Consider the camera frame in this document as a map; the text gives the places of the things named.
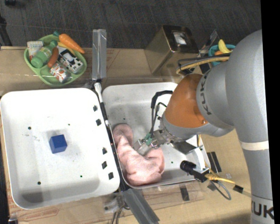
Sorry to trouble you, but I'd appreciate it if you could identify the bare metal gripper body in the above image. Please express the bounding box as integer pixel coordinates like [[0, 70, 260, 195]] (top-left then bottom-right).
[[143, 128, 172, 150]]

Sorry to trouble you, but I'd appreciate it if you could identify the pink cloth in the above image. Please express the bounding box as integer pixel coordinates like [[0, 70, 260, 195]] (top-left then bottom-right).
[[111, 121, 167, 188]]

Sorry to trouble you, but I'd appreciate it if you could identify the white plastic tray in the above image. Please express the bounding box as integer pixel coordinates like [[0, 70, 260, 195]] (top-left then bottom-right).
[[0, 85, 123, 212], [101, 79, 212, 191]]

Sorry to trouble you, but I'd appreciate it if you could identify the blue cube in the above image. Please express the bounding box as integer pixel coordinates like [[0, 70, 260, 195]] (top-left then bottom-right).
[[48, 134, 69, 155]]

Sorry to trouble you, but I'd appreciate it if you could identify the teal bowl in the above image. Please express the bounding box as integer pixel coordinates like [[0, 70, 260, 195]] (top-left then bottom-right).
[[207, 43, 238, 67]]

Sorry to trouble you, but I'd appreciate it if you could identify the white can with red print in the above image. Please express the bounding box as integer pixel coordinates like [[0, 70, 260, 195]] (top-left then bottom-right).
[[48, 61, 72, 84]]

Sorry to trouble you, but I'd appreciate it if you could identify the cow print carton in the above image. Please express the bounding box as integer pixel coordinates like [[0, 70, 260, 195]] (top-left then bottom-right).
[[56, 44, 85, 75]]

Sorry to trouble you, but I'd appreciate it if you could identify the yellow banana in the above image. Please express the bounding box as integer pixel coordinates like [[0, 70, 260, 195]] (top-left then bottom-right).
[[217, 38, 232, 54], [57, 40, 76, 57]]

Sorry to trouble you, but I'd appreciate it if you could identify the green divided plate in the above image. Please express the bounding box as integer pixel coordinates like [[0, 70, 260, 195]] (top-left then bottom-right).
[[22, 32, 89, 90]]

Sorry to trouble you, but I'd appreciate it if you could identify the brown sausage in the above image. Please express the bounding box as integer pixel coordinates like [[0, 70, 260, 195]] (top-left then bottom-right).
[[46, 46, 60, 69]]

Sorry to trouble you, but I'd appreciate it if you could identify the orange carrot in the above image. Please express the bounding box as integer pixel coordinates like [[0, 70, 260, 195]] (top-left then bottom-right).
[[52, 29, 86, 57]]

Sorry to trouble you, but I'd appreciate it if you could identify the green bottle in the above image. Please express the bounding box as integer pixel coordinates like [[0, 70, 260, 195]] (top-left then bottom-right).
[[29, 40, 60, 69]]

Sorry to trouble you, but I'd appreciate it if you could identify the white packet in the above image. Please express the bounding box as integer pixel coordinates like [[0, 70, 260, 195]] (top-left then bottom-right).
[[26, 40, 45, 62]]

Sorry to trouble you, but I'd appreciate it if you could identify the brown cardboard board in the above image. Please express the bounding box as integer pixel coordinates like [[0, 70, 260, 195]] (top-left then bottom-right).
[[0, 31, 254, 224]]

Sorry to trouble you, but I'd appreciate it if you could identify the black cylinder on white bracket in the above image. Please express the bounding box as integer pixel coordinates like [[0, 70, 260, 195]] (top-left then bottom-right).
[[178, 144, 212, 184]]

